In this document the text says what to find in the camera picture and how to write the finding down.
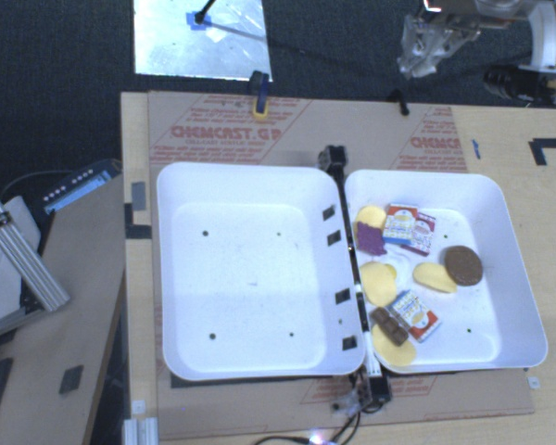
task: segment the black carpet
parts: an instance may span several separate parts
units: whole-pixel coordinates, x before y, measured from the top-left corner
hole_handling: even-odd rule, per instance
[[[512,106],[483,87],[487,66],[526,62],[528,24],[485,31],[439,72],[398,72],[403,19],[418,0],[262,0],[272,94]],[[244,83],[133,72],[133,0],[0,0],[0,191],[29,172],[78,169],[120,157],[120,93],[149,89],[233,92]],[[56,179],[34,178],[6,197]]]

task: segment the white tray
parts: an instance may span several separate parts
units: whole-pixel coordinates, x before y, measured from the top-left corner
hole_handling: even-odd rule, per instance
[[[360,367],[346,232],[326,173],[172,164],[158,177],[158,223],[163,354],[173,373],[203,380]],[[341,239],[328,245],[334,233]],[[337,303],[346,290],[350,299]]]
[[[441,320],[405,367],[379,362],[400,374],[532,367],[544,361],[548,343],[527,279],[511,218],[499,186],[478,174],[358,171],[347,178],[350,220],[366,205],[386,209],[390,203],[420,208],[436,218],[433,249],[428,257],[385,244],[387,254],[367,261],[392,264],[398,271],[398,292],[411,289]],[[442,263],[442,252],[467,246],[479,255],[484,279],[445,294],[413,281],[420,262]],[[374,309],[366,303],[367,311]]]

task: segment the wooden surface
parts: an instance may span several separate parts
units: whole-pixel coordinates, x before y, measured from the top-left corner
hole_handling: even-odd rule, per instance
[[[125,201],[131,185],[148,184],[147,97],[122,95],[122,138]],[[507,199],[512,223],[524,257],[549,342],[546,361],[529,372],[539,380],[533,391],[532,415],[488,417],[391,426],[362,426],[355,445],[556,443],[556,149],[546,149],[548,166],[537,166],[528,141],[556,137],[556,110],[454,107],[453,115],[470,172],[495,180]],[[472,141],[479,145],[480,159]],[[148,211],[136,213],[150,223]],[[147,241],[127,243],[131,400],[143,400],[146,413],[156,416],[157,385],[154,361],[152,264]],[[309,432],[299,435],[308,436]],[[262,436],[166,441],[187,445],[243,445]]]
[[[89,443],[120,318],[121,176],[57,213],[44,262],[71,300],[22,326],[0,346],[14,360],[0,404],[0,445]],[[79,388],[59,394],[83,366]]]

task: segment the cardboard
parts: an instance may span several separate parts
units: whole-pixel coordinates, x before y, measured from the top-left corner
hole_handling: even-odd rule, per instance
[[[266,120],[251,117],[252,97],[151,93],[153,275],[160,439],[187,439],[336,427],[332,404],[347,377],[185,383],[172,379],[161,353],[156,179],[179,160],[314,166],[327,145],[347,148],[350,173],[361,168],[466,172],[450,108],[271,98]],[[396,376],[393,400],[363,424],[391,424],[532,413],[523,370]]]

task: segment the blue mark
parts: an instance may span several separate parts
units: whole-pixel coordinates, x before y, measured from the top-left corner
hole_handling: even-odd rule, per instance
[[[474,146],[474,153],[475,153],[475,156],[476,156],[478,159],[480,159],[480,150],[478,149],[480,146],[478,145],[478,143],[477,143],[474,139],[472,139],[472,145]]]
[[[206,27],[212,25],[212,18],[210,17],[210,15],[206,15],[204,17],[204,21],[202,22],[202,24],[198,25],[196,23],[196,13],[197,13],[196,11],[193,11],[191,13],[185,14],[185,20],[187,21],[187,24],[192,30],[201,31],[201,30],[205,30]]]

